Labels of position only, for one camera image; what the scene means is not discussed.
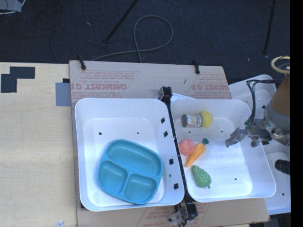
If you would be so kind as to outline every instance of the orange carrot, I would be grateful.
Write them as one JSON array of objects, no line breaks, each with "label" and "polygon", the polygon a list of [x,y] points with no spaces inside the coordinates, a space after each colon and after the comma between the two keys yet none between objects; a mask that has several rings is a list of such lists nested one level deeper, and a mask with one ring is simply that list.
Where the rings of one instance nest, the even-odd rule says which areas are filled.
[{"label": "orange carrot", "polygon": [[206,138],[203,139],[202,143],[198,143],[195,146],[195,150],[189,155],[185,167],[189,167],[195,160],[197,160],[205,151],[205,145],[208,143]]}]

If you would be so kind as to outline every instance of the yellow ball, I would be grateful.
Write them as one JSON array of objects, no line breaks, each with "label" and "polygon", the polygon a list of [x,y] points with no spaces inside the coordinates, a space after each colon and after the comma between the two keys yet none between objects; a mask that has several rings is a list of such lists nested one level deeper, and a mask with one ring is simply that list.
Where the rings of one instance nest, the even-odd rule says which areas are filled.
[{"label": "yellow ball", "polygon": [[211,126],[213,123],[213,116],[207,111],[202,111],[201,116],[202,116],[202,126],[205,128],[209,128],[209,126]]}]

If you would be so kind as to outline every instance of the divided plate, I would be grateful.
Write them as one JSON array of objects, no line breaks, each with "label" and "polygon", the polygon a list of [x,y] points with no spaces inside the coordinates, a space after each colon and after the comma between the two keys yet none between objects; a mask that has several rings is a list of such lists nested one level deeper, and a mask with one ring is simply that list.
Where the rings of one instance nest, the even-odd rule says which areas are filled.
[{"label": "divided plate", "polygon": [[114,140],[100,161],[97,180],[108,194],[144,204],[156,194],[162,172],[163,163],[157,153],[128,140]]}]

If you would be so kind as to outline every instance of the metal bracket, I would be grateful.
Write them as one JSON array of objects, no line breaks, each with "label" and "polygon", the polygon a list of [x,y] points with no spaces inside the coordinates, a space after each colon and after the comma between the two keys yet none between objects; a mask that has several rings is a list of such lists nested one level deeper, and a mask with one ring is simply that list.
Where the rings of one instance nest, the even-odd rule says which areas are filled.
[{"label": "metal bracket", "polygon": [[[182,164],[182,159],[181,159],[181,153],[180,153],[178,142],[177,142],[176,131],[175,131],[174,121],[173,121],[171,107],[170,107],[170,98],[172,96],[173,96],[173,93],[172,93],[171,87],[161,87],[160,91],[158,92],[158,99],[166,104],[166,107],[167,107],[168,112],[169,112],[169,119],[170,119],[171,129],[172,129],[172,133],[173,133],[173,137],[174,137],[174,142],[175,142],[176,152],[177,152],[177,156],[178,156],[179,167],[180,167],[182,180],[183,180],[183,186],[184,186],[184,190],[185,190],[183,200],[184,200],[185,208],[186,208],[186,212],[187,212],[187,219],[186,219],[186,221],[187,221],[187,220],[194,219],[196,216],[198,216],[198,213],[197,213],[197,210],[196,210],[196,206],[193,203],[194,200],[189,195],[188,190],[187,190],[187,183],[186,183],[186,179],[185,179],[185,174],[184,174],[184,169],[183,169],[183,164]],[[176,219],[178,218],[178,216],[174,215],[173,217],[174,218],[171,219],[171,222],[176,222]]]},{"label": "metal bracket", "polygon": [[80,61],[80,64],[81,64],[81,69],[82,69],[82,70],[85,70],[85,69],[86,69],[86,65],[84,65],[84,62],[83,62],[82,56],[81,56],[81,55],[77,55],[77,60],[79,60],[79,61]]},{"label": "metal bracket", "polygon": [[199,75],[200,71],[199,71],[198,62],[196,60],[193,60],[190,64],[193,65],[193,66],[195,66],[195,69],[196,69],[195,73]]},{"label": "metal bracket", "polygon": [[247,136],[251,138],[250,145],[256,147],[260,142],[271,140],[270,133],[265,129],[262,119],[254,119],[253,124],[246,129]]},{"label": "metal bracket", "polygon": [[179,210],[177,210],[174,214],[167,216],[167,224],[169,226],[179,226],[183,223],[182,225],[185,226],[187,219],[187,209],[185,206],[181,207],[180,205]]},{"label": "metal bracket", "polygon": [[230,145],[236,144],[245,137],[245,130],[240,130],[238,127],[232,134],[231,137],[227,140],[225,140],[226,147],[229,147]]}]

